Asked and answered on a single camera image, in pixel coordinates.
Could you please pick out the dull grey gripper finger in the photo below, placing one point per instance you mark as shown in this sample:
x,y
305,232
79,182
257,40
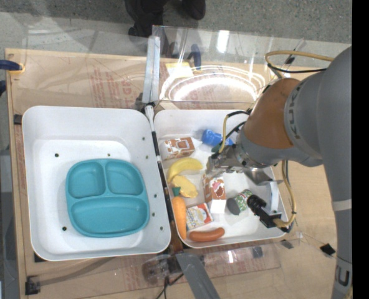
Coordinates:
x,y
211,164
217,174

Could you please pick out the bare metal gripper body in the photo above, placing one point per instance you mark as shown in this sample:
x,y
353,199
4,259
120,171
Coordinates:
x,y
231,160

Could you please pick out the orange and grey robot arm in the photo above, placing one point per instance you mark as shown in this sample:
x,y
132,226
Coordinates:
x,y
315,117

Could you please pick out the brown carton with strawberry print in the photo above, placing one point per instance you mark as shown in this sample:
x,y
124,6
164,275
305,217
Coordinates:
x,y
217,195

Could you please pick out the blue plastic bottle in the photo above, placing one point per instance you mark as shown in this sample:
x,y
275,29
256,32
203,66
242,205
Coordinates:
x,y
211,137

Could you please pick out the yellow banana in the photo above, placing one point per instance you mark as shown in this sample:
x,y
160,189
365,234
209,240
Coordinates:
x,y
184,165

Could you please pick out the yellow toy wedge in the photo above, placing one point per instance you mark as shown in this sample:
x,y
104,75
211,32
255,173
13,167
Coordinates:
x,y
186,187

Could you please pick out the green and white can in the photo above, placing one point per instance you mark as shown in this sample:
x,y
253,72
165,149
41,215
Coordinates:
x,y
239,202

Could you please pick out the brown and white carton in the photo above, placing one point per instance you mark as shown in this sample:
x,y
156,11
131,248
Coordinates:
x,y
178,148

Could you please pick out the white carton with red print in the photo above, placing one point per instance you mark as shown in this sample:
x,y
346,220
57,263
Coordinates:
x,y
198,217

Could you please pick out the white plastic tray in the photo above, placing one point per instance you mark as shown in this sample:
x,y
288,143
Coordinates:
x,y
88,126
184,123

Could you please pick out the orange carrot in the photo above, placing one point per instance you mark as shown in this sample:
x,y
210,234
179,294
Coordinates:
x,y
179,212

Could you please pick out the orange sausage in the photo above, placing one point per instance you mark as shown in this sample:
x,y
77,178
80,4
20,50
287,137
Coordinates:
x,y
206,235

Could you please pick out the teal divided plate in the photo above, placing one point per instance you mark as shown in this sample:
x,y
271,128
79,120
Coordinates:
x,y
108,212

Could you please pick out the brown cardboard board, red print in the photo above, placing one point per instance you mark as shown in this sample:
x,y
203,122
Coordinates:
x,y
78,83

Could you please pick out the person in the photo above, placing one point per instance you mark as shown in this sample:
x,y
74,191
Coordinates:
x,y
153,2

